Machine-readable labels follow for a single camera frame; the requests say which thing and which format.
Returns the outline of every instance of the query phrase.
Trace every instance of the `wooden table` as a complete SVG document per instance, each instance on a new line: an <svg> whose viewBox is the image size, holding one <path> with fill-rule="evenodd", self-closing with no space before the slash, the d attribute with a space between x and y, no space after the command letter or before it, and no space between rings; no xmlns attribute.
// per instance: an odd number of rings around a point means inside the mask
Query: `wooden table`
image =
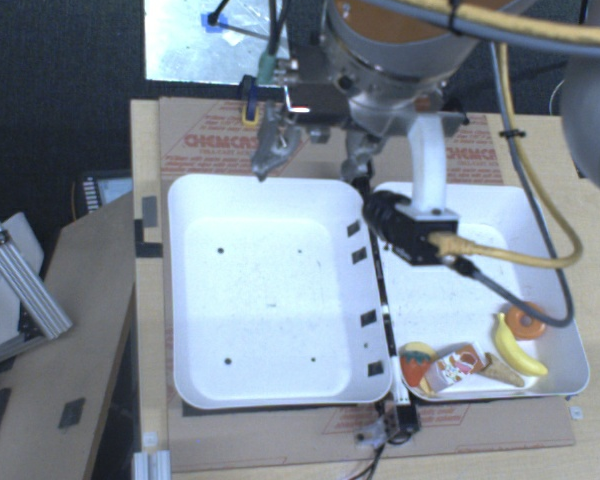
<svg viewBox="0 0 600 480"><path fill-rule="evenodd" d="M132 103L133 176L135 217L142 217L143 198L158 197L160 204L159 107L155 101ZM501 129L499 118L489 115L493 136ZM560 121L553 117L520 116L527 151L552 194L584 242L583 259L567 272L573 291L580 334L590 362L591 380L583 394L570 404L582 410L573 422L576 446L540 450L490 452L408 459L385 459L377 480L415 476L438 479L600 478L600 191L580 179L562 139ZM495 147L505 184L517 185L504 141ZM568 250L566 238L550 222L558 250ZM161 242L160 223L144 229L146 242ZM136 262L138 348L143 450L168 449L165 393L165 343L162 260L140 258ZM342 462L301 466L260 467L174 474L175 480L344 479L359 471L362 463Z"/></svg>

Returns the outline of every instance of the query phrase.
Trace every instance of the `toy donut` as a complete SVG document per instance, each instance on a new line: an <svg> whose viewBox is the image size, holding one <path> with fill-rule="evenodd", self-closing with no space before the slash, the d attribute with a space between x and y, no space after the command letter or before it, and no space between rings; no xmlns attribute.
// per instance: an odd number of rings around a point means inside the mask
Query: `toy donut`
<svg viewBox="0 0 600 480"><path fill-rule="evenodd" d="M536 311L544 313L536 304L527 302ZM511 306L505 317L505 322L511 332L519 340L535 340L544 334L547 325L540 320L531 318L517 306Z"/></svg>

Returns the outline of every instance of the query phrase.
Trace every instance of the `yellow cable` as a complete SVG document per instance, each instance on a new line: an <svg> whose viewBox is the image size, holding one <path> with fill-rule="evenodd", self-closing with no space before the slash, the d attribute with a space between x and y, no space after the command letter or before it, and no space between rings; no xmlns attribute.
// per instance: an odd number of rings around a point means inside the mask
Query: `yellow cable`
<svg viewBox="0 0 600 480"><path fill-rule="evenodd" d="M509 119L509 126L511 129L516 129L515 126L515 112L513 108L513 98L511 97L511 83L509 80L509 60L507 53L507 45L499 44L497 47L497 58L498 58L498 70L500 72L500 79L502 82L502 96L504 99L504 106L507 118ZM495 247L487 247L485 245L476 244L471 240L467 240L453 233L431 233L429 235L429 242L438 247L439 256L459 256L459 255L472 255L477 254L480 256L489 256L501 260L510 261L513 263L519 263L522 265L528 265L531 267L540 268L566 268L576 263L582 256L582 242L578 237L577 233L571 227L571 225L564 218L562 213L558 210L556 205L551 200L551 197L542 186L538 175L533 170L529 157L524 151L520 139L515 137L513 139L518 149L518 155L520 156L520 163L527 173L529 182L535 189L538 198L545 205L551 216L558 223L560 228L565 232L571 244L573 245L573 252L562 258L540 258L537 256L529 256L527 254L521 254L513 251L507 251L505 249L498 249Z"/></svg>
<svg viewBox="0 0 600 480"><path fill-rule="evenodd" d="M449 15L453 12L449 0L395 1L441 14ZM463 3L456 10L456 17L506 32L550 39L562 43L600 46L600 27L566 25L524 16L514 16L470 3Z"/></svg>

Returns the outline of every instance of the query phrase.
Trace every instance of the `black floor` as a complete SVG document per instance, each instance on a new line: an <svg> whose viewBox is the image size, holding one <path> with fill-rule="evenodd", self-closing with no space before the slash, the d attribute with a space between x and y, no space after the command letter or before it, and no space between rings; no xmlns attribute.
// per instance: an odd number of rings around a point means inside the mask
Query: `black floor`
<svg viewBox="0 0 600 480"><path fill-rule="evenodd" d="M292 41L309 42L319 1L298 1ZM530 14L576 22L579 8L580 0L541 0ZM0 218L23 211L44 246L70 222L71 186L82 172L130 167L131 99L234 93L147 82L143 31L143 0L0 0ZM518 112L548 113L566 59L521 49L511 57ZM466 111L496 111L489 65L479 47L450 81L449 95ZM121 400L112 417L124 427ZM99 467L98 478L109 478Z"/></svg>

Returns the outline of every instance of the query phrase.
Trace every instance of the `toy banana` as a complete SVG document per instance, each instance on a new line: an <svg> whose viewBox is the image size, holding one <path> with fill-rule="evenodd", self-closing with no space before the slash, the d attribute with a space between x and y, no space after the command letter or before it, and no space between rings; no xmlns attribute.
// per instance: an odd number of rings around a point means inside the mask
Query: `toy banana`
<svg viewBox="0 0 600 480"><path fill-rule="evenodd" d="M547 367L540 361L529 356L520 348L511 329L504 321L504 313L498 313L498 328L496 329L496 348L503 359L513 369L523 375L542 376L549 373Z"/></svg>

